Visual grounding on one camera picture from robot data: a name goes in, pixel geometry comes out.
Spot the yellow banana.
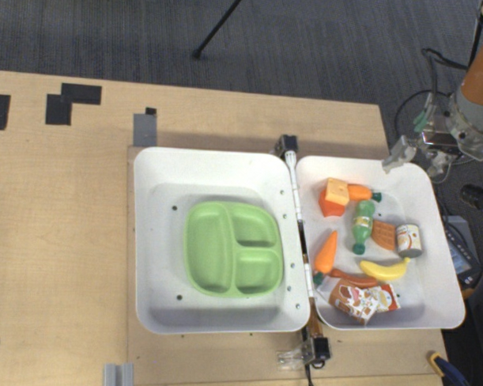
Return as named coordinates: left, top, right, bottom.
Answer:
left=358, top=255, right=412, bottom=284

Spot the small orange carrot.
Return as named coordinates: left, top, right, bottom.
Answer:
left=345, top=184, right=384, bottom=203

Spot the black block with thin wires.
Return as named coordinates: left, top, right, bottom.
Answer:
left=276, top=134, right=300, bottom=154
left=311, top=335, right=334, bottom=361

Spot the large orange carrot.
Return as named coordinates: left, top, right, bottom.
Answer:
left=311, top=229, right=340, bottom=287

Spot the orange block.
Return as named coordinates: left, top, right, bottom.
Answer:
left=317, top=189, right=348, bottom=220

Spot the red and white printed carton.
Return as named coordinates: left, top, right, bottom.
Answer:
left=369, top=282, right=403, bottom=314

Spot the red-brown sausage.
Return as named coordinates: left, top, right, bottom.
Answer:
left=327, top=267, right=379, bottom=290

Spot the green plastic bottle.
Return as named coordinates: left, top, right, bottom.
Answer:
left=349, top=199, right=377, bottom=256

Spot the green divided plate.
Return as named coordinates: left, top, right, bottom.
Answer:
left=181, top=200, right=287, bottom=302

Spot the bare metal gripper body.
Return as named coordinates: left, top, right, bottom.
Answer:
left=420, top=112, right=483, bottom=161

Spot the brown printed carton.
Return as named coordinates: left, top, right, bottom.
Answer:
left=326, top=278, right=382, bottom=327

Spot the brown biscuit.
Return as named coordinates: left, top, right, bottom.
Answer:
left=370, top=219, right=398, bottom=252

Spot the small white and orange can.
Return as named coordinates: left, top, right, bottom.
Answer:
left=394, top=223, right=425, bottom=259

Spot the white plastic tray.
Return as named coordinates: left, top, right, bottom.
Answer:
left=290, top=153, right=472, bottom=335
left=126, top=146, right=318, bottom=341

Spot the yellow cheese wedge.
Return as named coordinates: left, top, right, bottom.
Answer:
left=323, top=177, right=351, bottom=206

